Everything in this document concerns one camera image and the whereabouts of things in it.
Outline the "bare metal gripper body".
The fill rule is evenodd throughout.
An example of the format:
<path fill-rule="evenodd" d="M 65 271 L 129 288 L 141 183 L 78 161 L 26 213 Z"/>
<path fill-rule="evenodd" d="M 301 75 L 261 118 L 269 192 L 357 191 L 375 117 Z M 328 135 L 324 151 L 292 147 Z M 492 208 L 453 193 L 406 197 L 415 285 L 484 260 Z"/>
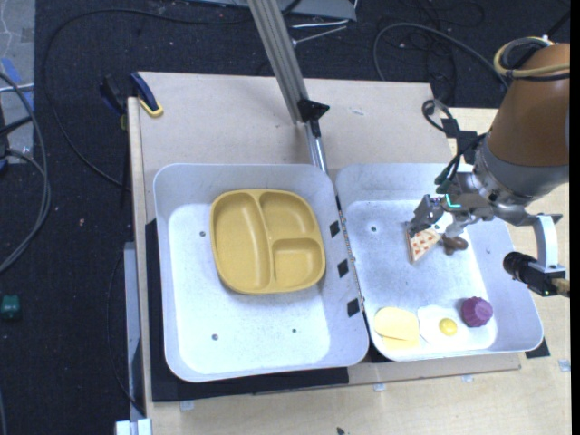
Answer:
<path fill-rule="evenodd" d="M 527 212 L 532 200 L 500 184 L 488 172 L 458 172 L 445 193 L 445 209 L 464 225 L 499 218 L 521 227 L 533 225 L 537 219 Z"/>

